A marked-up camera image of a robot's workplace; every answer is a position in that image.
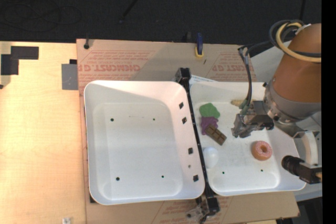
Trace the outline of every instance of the pink donut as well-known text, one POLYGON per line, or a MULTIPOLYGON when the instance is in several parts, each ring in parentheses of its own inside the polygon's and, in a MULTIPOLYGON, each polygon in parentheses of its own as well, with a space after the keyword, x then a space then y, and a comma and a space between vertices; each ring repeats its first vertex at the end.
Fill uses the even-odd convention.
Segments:
POLYGON ((260 161, 265 161, 271 158, 272 153, 272 147, 265 141, 257 141, 252 146, 253 157, 260 161))

